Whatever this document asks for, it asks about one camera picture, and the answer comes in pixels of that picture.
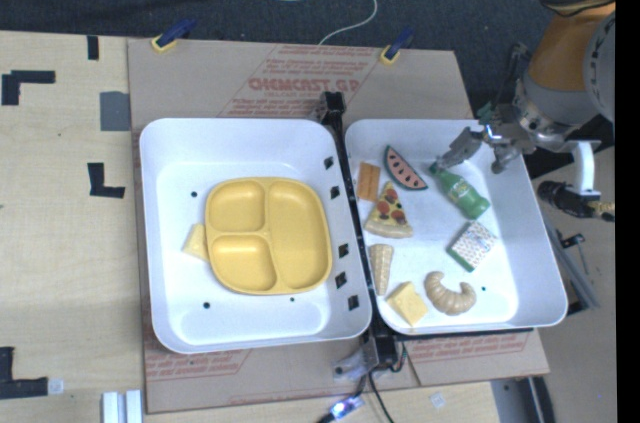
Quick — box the beige waffle cone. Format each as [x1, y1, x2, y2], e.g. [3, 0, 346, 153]
[368, 243, 395, 297]

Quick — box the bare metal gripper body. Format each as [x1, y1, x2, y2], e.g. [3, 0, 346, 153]
[480, 103, 569, 153]

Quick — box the green bottle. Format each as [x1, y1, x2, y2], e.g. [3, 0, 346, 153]
[427, 162, 492, 221]

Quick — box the brown cardboard board red print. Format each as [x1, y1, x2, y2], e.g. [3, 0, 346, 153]
[126, 37, 551, 415]

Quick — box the pizza slice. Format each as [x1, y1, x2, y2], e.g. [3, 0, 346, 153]
[362, 181, 415, 240]

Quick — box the beige croissant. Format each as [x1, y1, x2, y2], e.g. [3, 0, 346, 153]
[423, 270, 478, 317]

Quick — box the green and white carton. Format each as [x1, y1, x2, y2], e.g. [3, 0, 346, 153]
[445, 220, 500, 274]

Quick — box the yellow divided plate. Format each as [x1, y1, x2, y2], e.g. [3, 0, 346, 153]
[204, 176, 334, 297]

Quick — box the yellow cheese wedge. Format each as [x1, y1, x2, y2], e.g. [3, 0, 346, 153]
[180, 223, 211, 262]
[384, 280, 430, 329]

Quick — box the orange cracker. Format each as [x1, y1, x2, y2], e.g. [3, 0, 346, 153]
[356, 161, 383, 203]

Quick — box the black cylinder on white bracket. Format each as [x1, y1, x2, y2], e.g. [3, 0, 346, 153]
[537, 139, 604, 219]

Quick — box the white plastic tray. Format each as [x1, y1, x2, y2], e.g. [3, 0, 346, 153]
[344, 118, 570, 337]
[138, 117, 374, 356]

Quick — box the red watermelon slice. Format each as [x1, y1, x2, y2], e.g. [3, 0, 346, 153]
[383, 144, 430, 193]

